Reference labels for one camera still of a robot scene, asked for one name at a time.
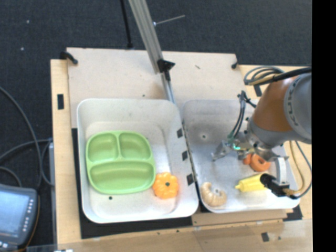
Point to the green divided plate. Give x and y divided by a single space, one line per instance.
120 170

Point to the pale wood board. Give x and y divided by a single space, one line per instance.
118 75

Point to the small orange lump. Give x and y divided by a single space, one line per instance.
246 160

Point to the black cylinder on white bracket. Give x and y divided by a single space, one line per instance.
274 184

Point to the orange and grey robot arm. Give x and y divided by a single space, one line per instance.
278 109

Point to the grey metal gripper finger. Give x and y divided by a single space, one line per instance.
222 149
243 154

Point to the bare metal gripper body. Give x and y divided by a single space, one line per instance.
249 145

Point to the white plastic tray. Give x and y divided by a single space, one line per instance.
210 125
136 209

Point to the orange pumpkin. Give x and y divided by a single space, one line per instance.
165 185

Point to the yellow squeeze bottle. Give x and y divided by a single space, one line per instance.
249 184

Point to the beige croissant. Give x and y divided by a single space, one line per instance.
211 198

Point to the orange doughnut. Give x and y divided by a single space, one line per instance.
256 167

